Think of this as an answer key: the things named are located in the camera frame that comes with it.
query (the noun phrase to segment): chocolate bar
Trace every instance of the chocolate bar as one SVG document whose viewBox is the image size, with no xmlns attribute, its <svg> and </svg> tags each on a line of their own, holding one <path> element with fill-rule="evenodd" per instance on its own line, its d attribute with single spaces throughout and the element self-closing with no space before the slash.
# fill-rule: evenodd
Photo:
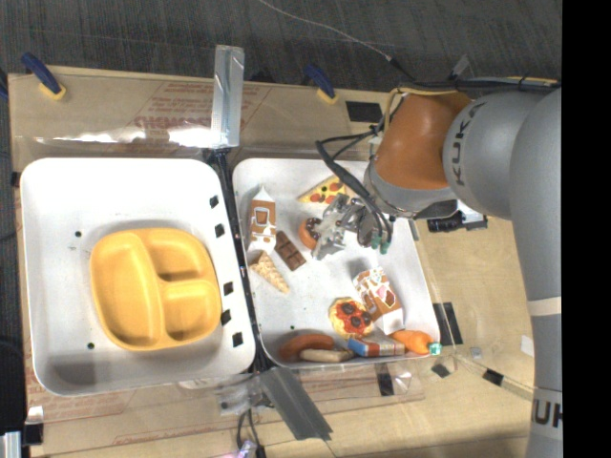
<svg viewBox="0 0 611 458">
<path fill-rule="evenodd" d="M 403 343 L 382 333 L 373 333 L 362 338 L 350 338 L 348 349 L 364 357 L 395 356 L 405 354 Z"/>
<path fill-rule="evenodd" d="M 295 271 L 306 262 L 306 259 L 284 231 L 276 233 L 276 245 L 274 249 L 286 263 L 286 266 L 290 268 L 290 271 Z"/>
</svg>

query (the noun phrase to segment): metal bracket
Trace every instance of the metal bracket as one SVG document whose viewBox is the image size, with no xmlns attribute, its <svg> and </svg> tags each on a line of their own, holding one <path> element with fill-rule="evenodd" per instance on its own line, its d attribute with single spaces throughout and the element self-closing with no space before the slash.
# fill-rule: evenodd
<svg viewBox="0 0 611 458">
<path fill-rule="evenodd" d="M 265 395 L 280 413 L 296 440 L 331 439 L 333 429 L 288 368 L 276 366 L 262 373 Z"/>
<path fill-rule="evenodd" d="M 323 218 L 318 232 L 320 238 L 312 250 L 315 260 L 322 260 L 326 255 L 332 255 L 346 248 L 344 233 L 356 232 L 358 229 L 358 212 L 362 205 L 349 201 L 349 196 L 338 194 L 323 212 Z"/>
<path fill-rule="evenodd" d="M 212 137 L 221 148 L 240 145 L 244 51 L 232 46 L 217 46 L 214 63 L 212 99 Z"/>
<path fill-rule="evenodd" d="M 0 458 L 21 457 L 21 432 L 12 431 L 0 436 Z"/>
</svg>

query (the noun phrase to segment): toy pizza slice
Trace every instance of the toy pizza slice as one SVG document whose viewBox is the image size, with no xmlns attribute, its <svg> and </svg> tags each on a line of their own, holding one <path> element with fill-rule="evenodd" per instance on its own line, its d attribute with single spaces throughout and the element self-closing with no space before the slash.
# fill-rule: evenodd
<svg viewBox="0 0 611 458">
<path fill-rule="evenodd" d="M 336 176 L 326 178 L 307 192 L 300 195 L 298 200 L 304 203 L 330 204 L 337 194 L 350 195 L 347 186 Z"/>
</svg>

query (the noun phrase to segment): yellow plate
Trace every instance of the yellow plate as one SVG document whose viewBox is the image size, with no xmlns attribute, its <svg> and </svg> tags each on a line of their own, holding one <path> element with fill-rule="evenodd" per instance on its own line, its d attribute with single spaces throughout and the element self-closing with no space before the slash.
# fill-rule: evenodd
<svg viewBox="0 0 611 458">
<path fill-rule="evenodd" d="M 221 321 L 214 266 L 200 240 L 180 229 L 121 231 L 90 260 L 95 308 L 106 335 L 146 351 L 191 343 Z"/>
</svg>

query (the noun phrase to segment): kuka logo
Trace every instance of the kuka logo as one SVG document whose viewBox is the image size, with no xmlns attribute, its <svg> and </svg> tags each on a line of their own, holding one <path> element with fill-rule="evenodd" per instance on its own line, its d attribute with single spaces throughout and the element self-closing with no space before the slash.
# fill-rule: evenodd
<svg viewBox="0 0 611 458">
<path fill-rule="evenodd" d="M 542 426 L 551 425 L 552 427 L 558 429 L 562 424 L 561 404 L 534 399 L 533 410 L 531 412 L 531 421 Z"/>
<path fill-rule="evenodd" d="M 457 185 L 462 185 L 462 186 L 465 185 L 465 183 L 462 180 L 462 170 L 460 167 L 460 153 L 462 149 L 462 144 L 460 140 L 467 133 L 467 128 L 469 127 L 469 124 L 471 124 L 471 121 L 475 117 L 475 114 L 477 114 L 477 111 L 484 105 L 486 105 L 486 102 L 481 102 L 481 103 L 478 103 L 477 105 L 472 106 L 472 108 L 469 110 L 469 119 L 467 121 L 463 119 L 460 122 L 460 130 L 454 136 L 455 141 L 452 147 L 455 149 L 455 152 L 454 152 L 454 157 L 452 158 L 452 163 L 457 166 L 453 166 L 452 171 L 454 173 L 454 177 L 456 178 Z"/>
</svg>

